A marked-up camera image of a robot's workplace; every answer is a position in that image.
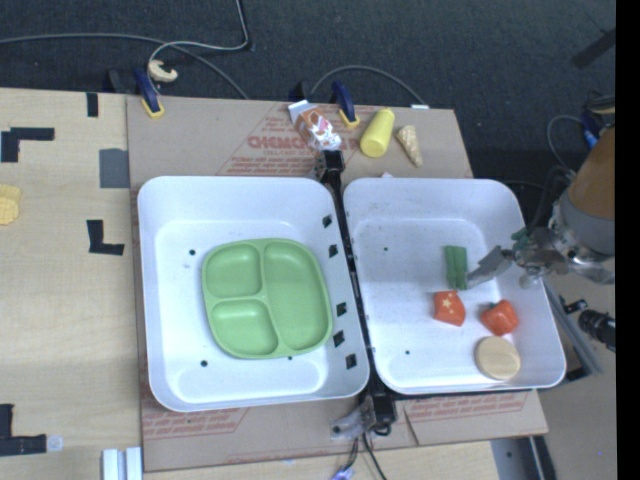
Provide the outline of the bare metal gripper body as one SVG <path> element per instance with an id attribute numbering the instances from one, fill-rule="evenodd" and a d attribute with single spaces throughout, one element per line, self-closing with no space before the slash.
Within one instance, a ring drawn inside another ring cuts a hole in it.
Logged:
<path id="1" fill-rule="evenodd" d="M 511 236 L 514 262 L 526 275 L 576 274 L 598 285 L 612 285 L 615 273 L 604 263 L 610 259 L 566 227 L 522 228 Z"/>

